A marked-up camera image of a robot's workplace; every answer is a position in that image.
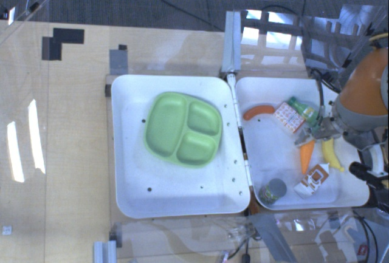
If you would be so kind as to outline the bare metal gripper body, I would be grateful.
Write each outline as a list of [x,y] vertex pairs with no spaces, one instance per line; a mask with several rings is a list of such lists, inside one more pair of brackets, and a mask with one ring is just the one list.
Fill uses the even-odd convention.
[[339,138],[345,132],[345,123],[341,118],[319,117],[317,125],[312,130],[315,139]]

